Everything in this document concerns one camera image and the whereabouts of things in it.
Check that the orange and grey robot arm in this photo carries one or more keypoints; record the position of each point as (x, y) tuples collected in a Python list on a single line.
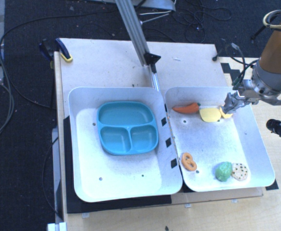
[(274, 54)]

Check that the yellow round toy food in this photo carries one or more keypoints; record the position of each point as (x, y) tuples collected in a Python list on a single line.
[(209, 115)]

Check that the green broccoli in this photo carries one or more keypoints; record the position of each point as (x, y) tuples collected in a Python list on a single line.
[(223, 172)]

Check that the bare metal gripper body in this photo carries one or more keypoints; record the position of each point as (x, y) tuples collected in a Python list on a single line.
[(248, 93)]

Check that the pale flat board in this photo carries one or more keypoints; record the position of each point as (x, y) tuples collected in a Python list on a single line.
[(106, 61)]

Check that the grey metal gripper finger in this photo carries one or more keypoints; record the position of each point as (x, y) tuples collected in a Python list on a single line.
[(237, 105), (228, 102)]

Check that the orange carrot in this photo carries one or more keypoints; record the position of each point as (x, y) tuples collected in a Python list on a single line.
[(186, 108)]

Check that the yellow wedge toy food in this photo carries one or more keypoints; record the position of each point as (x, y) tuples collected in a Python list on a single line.
[(227, 115)]

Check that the orange pretzel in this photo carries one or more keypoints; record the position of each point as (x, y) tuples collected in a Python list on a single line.
[(190, 165)]

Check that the pale dotted biscuit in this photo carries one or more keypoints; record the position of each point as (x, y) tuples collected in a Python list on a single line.
[(239, 172)]

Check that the white plastic tray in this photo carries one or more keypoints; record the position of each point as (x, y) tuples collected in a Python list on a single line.
[(121, 174), (210, 143)]

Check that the blue divided plate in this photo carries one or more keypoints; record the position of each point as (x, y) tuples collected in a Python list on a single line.
[(127, 115)]

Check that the black cylinder on white bracket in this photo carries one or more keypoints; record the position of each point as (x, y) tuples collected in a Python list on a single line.
[(277, 128)]

